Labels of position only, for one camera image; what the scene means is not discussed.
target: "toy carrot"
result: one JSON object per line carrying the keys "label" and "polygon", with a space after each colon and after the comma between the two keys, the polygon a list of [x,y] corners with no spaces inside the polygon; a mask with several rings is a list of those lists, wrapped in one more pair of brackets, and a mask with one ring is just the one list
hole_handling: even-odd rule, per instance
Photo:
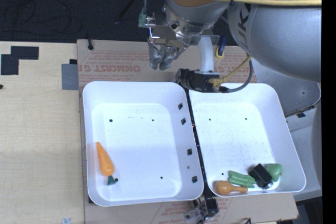
{"label": "toy carrot", "polygon": [[107,185],[115,184],[116,181],[112,177],[112,174],[114,173],[114,165],[113,165],[109,155],[107,154],[107,152],[105,151],[103,146],[100,144],[100,142],[97,142],[96,146],[97,146],[100,170],[103,173],[103,175],[109,177]]}

